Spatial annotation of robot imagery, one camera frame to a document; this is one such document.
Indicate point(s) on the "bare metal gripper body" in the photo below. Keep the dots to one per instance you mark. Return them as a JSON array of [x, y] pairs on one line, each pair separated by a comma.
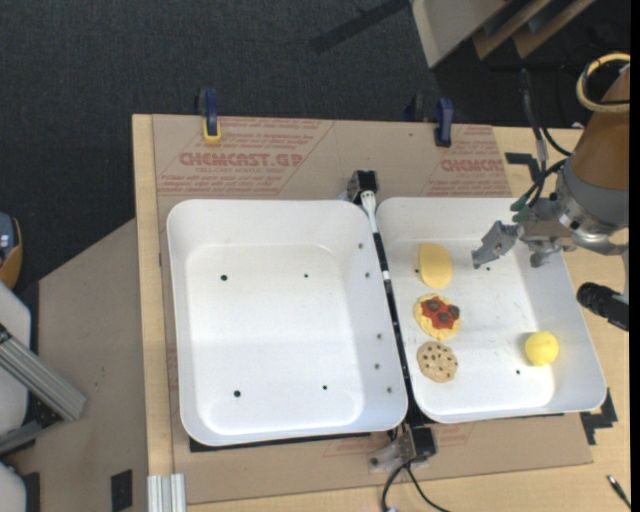
[[546, 231]]

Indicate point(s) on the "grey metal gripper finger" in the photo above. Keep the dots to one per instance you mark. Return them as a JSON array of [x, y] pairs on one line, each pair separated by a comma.
[[542, 255], [492, 247]]

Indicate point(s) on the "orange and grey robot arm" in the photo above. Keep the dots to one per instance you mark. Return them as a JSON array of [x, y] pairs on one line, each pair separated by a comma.
[[602, 145]]

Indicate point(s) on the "yellow toy bread slice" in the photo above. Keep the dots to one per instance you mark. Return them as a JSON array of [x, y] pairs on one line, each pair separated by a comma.
[[435, 266]]

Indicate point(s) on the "white plastic tray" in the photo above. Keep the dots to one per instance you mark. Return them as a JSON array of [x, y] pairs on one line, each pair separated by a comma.
[[280, 325], [500, 320]]

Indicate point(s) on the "toy pizza slice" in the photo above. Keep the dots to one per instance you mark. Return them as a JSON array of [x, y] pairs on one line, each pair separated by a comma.
[[437, 316]]

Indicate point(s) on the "yellow toy lemon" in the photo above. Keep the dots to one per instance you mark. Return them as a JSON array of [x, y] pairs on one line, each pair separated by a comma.
[[541, 348]]

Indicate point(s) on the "thin black and white rod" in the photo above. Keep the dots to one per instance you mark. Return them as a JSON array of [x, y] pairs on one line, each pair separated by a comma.
[[386, 272]]

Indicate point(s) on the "tan toy chocolate chip biscuit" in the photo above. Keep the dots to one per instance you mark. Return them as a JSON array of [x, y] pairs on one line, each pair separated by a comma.
[[437, 362]]

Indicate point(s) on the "brown cardboard board, red print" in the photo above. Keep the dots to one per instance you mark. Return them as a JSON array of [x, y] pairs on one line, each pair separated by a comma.
[[310, 165]]

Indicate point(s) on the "black cylinder on white bracket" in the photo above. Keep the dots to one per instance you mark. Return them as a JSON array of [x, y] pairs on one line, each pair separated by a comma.
[[602, 302]]

